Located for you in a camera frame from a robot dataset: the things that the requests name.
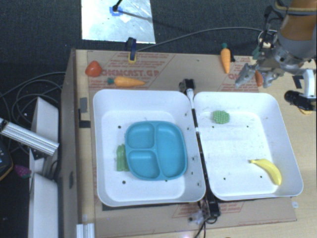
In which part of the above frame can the purple toy fruit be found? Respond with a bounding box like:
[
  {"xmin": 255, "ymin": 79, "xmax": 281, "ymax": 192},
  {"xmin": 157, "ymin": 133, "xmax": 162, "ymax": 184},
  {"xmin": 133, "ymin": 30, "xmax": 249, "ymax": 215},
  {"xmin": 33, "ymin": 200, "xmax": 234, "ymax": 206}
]
[{"xmin": 14, "ymin": 164, "xmax": 32, "ymax": 179}]

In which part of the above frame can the orange carrot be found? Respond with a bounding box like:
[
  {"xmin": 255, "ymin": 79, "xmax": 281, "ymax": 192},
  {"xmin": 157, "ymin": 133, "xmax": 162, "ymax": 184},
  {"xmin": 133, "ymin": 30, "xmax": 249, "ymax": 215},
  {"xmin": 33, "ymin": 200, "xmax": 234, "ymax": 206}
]
[
  {"xmin": 106, "ymin": 76, "xmax": 146, "ymax": 88},
  {"xmin": 220, "ymin": 43, "xmax": 232, "ymax": 74}
]

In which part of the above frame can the red toy tomato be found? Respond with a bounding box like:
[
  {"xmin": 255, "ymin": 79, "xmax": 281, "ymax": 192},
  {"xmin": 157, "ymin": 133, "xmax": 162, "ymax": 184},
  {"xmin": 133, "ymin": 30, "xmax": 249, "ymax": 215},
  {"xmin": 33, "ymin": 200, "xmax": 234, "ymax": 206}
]
[{"xmin": 85, "ymin": 60, "xmax": 103, "ymax": 78}]

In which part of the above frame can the small orange toy sausage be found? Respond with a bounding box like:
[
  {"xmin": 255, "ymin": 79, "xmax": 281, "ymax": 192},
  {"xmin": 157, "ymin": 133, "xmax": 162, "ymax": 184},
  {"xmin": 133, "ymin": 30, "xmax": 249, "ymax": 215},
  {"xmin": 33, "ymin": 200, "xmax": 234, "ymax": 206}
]
[{"xmin": 255, "ymin": 70, "xmax": 264, "ymax": 87}]

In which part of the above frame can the white plastic tray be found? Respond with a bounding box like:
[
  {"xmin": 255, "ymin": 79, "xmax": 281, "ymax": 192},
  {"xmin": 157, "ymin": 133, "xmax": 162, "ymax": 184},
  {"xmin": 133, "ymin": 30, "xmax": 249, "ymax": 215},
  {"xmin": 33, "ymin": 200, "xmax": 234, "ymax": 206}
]
[
  {"xmin": 193, "ymin": 91, "xmax": 304, "ymax": 202},
  {"xmin": 92, "ymin": 88, "xmax": 207, "ymax": 207}
]

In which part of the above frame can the yellow banana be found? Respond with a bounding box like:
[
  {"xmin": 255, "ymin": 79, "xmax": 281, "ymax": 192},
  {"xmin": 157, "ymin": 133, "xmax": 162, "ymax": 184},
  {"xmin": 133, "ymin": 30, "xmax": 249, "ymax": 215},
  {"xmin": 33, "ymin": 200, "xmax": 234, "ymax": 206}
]
[{"xmin": 248, "ymin": 158, "xmax": 283, "ymax": 186}]

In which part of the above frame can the blue divided plate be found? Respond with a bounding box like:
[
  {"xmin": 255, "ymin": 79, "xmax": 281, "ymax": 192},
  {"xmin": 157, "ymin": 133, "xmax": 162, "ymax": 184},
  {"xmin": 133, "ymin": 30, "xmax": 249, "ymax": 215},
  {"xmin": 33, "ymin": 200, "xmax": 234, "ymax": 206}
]
[{"xmin": 124, "ymin": 120, "xmax": 188, "ymax": 181}]

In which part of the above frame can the green toy asparagus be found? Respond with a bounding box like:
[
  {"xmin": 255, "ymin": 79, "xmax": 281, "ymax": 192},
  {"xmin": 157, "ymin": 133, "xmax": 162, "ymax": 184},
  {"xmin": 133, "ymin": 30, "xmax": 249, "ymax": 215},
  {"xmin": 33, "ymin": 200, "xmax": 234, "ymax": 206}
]
[{"xmin": 116, "ymin": 143, "xmax": 130, "ymax": 172}]

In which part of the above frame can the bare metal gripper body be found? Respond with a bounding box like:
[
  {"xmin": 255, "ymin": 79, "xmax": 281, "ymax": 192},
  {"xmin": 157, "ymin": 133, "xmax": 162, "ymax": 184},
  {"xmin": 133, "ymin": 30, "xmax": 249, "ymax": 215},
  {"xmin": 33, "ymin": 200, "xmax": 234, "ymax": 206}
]
[{"xmin": 255, "ymin": 45, "xmax": 308, "ymax": 76}]

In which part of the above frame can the thin black and white rod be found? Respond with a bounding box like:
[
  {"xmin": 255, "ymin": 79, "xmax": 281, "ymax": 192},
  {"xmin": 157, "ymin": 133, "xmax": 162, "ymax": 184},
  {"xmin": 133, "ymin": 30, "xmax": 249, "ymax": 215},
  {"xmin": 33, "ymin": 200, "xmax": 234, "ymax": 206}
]
[{"xmin": 187, "ymin": 88, "xmax": 214, "ymax": 203}]

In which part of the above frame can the brown cardboard board red print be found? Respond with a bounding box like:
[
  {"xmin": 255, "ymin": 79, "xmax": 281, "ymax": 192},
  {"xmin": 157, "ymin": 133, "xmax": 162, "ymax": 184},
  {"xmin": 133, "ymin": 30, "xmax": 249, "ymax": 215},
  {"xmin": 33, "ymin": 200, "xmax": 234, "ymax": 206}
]
[{"xmin": 86, "ymin": 50, "xmax": 298, "ymax": 231}]

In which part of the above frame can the black cylinder on white bracket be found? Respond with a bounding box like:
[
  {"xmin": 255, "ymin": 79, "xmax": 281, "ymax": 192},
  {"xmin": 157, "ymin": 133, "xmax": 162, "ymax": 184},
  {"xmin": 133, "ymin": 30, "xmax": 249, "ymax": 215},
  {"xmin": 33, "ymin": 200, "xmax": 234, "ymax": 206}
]
[{"xmin": 284, "ymin": 68, "xmax": 317, "ymax": 112}]

